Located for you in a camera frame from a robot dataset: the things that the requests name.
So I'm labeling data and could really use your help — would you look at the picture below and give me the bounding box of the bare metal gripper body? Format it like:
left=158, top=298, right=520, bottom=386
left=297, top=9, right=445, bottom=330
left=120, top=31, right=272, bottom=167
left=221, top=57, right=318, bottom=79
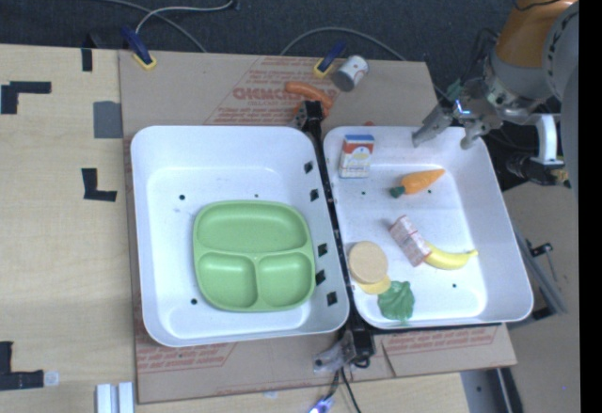
left=450, top=74, right=533, bottom=131

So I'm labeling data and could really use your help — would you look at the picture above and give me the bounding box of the orange carrot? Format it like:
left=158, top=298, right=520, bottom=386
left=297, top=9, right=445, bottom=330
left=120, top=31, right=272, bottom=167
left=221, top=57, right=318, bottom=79
left=388, top=168, right=447, bottom=199

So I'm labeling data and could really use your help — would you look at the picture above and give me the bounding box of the white and orange carton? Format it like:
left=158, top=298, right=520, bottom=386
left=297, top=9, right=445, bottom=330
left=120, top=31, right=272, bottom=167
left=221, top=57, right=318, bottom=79
left=337, top=134, right=376, bottom=180

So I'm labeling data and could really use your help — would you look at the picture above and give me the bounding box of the white plastic tray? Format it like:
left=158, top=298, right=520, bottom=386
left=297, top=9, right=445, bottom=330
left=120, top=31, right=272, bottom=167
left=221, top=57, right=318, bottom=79
left=323, top=124, right=535, bottom=331
left=130, top=124, right=352, bottom=349

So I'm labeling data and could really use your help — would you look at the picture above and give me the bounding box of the white and grey can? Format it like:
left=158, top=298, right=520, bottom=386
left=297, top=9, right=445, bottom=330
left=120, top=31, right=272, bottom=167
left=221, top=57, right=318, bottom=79
left=329, top=55, right=371, bottom=93

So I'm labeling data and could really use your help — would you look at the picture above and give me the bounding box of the pink and white packet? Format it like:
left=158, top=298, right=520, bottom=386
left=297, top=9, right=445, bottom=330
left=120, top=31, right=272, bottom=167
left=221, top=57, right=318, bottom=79
left=388, top=214, right=433, bottom=268

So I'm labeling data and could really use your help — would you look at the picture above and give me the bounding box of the yellow banana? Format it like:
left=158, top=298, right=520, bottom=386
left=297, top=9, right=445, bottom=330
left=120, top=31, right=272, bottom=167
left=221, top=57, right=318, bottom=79
left=422, top=240, right=480, bottom=272

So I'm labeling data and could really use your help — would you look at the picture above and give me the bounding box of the orange sausage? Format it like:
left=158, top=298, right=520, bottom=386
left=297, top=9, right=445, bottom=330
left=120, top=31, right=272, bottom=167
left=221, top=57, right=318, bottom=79
left=283, top=80, right=336, bottom=111

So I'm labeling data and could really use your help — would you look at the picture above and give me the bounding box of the tan round biscuit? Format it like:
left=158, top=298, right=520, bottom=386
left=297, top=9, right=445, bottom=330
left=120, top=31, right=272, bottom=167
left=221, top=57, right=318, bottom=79
left=346, top=240, right=390, bottom=286

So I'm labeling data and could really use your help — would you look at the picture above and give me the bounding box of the yellow round disc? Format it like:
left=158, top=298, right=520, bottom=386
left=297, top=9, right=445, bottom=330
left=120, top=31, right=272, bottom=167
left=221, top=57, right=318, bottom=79
left=355, top=274, right=393, bottom=296

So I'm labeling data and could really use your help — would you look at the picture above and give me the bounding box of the green lettuce leaf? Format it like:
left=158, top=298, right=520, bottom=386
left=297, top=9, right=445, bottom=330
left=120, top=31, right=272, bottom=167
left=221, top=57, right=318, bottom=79
left=376, top=279, right=417, bottom=324

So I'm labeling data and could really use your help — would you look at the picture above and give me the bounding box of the green divided plate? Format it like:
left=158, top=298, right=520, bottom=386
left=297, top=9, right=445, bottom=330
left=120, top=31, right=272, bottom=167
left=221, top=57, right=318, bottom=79
left=191, top=199, right=317, bottom=314

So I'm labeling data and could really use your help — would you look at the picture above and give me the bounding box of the brown cardboard board red print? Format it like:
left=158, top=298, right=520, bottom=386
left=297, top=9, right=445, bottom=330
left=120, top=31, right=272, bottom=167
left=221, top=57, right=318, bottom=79
left=117, top=48, right=518, bottom=405

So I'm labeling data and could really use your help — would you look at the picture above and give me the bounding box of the black cylinder on white bracket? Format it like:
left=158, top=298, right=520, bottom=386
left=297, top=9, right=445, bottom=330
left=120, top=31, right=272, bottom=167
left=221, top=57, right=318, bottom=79
left=505, top=113, right=566, bottom=187

